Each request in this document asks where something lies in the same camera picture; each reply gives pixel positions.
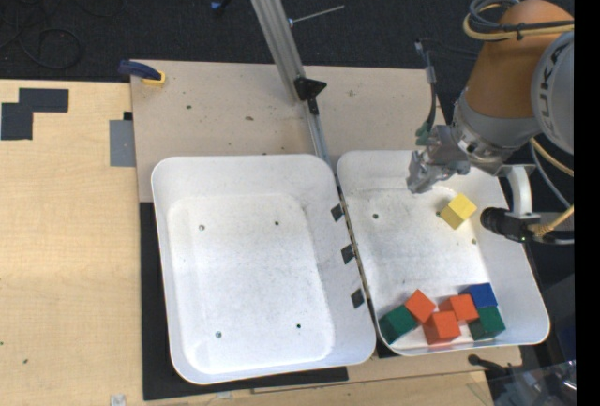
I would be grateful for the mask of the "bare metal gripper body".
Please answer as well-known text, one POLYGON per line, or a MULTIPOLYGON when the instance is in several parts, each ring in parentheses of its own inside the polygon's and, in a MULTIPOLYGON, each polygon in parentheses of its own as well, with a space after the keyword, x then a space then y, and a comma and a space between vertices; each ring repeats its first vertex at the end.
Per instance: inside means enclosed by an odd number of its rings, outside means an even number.
POLYGON ((494 175, 512 155, 512 148, 491 143, 469 127, 436 126, 423 151, 423 173, 464 175, 475 167, 494 175))

